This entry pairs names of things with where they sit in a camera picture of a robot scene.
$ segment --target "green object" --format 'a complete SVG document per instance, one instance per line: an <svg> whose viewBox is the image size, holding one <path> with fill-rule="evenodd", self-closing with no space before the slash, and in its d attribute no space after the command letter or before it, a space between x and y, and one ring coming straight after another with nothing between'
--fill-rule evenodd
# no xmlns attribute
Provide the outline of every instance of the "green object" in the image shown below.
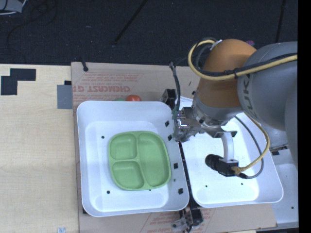
<svg viewBox="0 0 311 233"><path fill-rule="evenodd" d="M125 190L147 190L164 186L171 166L163 139L149 131L132 131L113 136L108 145L114 182Z"/></svg>

